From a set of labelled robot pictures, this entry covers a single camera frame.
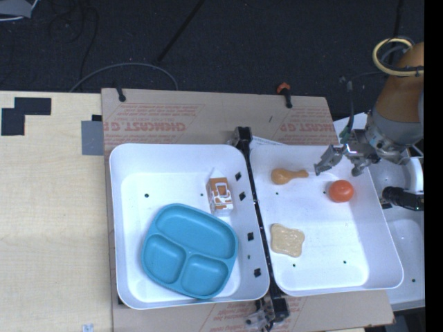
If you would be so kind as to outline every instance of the blue divided plate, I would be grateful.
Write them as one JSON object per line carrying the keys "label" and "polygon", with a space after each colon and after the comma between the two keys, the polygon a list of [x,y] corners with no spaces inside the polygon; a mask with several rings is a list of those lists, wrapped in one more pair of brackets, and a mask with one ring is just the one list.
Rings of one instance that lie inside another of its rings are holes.
{"label": "blue divided plate", "polygon": [[162,286],[210,299],[228,282],[237,250],[238,238],[229,224],[175,203],[155,216],[143,242],[141,263],[147,276]]}

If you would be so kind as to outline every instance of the red tomato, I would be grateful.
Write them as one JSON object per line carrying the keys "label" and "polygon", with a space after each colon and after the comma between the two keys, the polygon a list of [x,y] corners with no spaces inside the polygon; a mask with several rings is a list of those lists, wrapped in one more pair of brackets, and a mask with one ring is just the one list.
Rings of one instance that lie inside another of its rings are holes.
{"label": "red tomato", "polygon": [[334,202],[347,202],[354,195],[354,187],[347,180],[338,180],[330,185],[328,193]]}

